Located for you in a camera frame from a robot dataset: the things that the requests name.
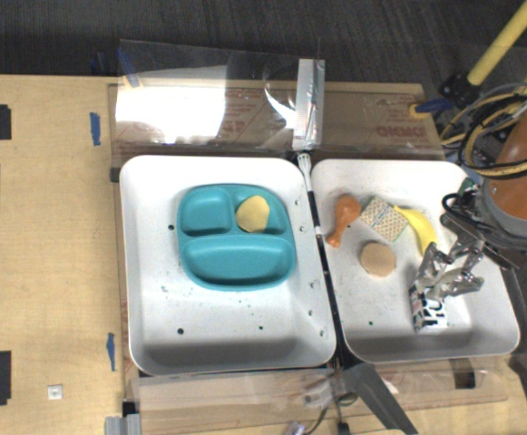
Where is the patterned cream packet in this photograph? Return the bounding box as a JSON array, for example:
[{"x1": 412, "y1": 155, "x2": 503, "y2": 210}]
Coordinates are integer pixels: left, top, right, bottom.
[{"x1": 357, "y1": 196, "x2": 410, "y2": 245}]

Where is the blue divided plate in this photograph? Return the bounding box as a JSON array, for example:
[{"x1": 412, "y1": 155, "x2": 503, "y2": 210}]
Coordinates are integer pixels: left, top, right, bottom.
[{"x1": 175, "y1": 183, "x2": 298, "y2": 293}]

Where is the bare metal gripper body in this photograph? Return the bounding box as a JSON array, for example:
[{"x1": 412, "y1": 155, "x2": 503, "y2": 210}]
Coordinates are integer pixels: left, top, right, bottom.
[{"x1": 441, "y1": 206, "x2": 527, "y2": 270}]

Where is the black and white milk carton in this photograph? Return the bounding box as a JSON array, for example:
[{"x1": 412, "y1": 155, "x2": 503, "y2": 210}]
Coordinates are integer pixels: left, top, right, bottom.
[{"x1": 407, "y1": 282, "x2": 450, "y2": 335}]

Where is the white plastic tray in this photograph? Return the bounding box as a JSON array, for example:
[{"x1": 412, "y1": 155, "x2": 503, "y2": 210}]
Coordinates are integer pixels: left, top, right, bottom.
[
  {"x1": 309, "y1": 157, "x2": 522, "y2": 365},
  {"x1": 118, "y1": 153, "x2": 338, "y2": 377}
]

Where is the yellow banana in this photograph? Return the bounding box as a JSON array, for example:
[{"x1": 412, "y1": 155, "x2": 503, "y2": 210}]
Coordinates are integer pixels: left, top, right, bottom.
[{"x1": 391, "y1": 203, "x2": 439, "y2": 258}]

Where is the orange chicken drumstick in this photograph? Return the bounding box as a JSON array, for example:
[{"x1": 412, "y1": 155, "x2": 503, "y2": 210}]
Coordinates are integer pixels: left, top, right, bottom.
[{"x1": 325, "y1": 193, "x2": 364, "y2": 249}]

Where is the tan round biscuit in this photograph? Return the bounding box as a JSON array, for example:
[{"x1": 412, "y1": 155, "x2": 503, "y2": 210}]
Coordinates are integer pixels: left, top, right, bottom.
[{"x1": 358, "y1": 240, "x2": 398, "y2": 278}]

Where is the yellow round biscuit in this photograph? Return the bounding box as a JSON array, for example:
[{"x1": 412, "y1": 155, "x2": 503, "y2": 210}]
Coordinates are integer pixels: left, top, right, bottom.
[{"x1": 234, "y1": 194, "x2": 272, "y2": 235}]

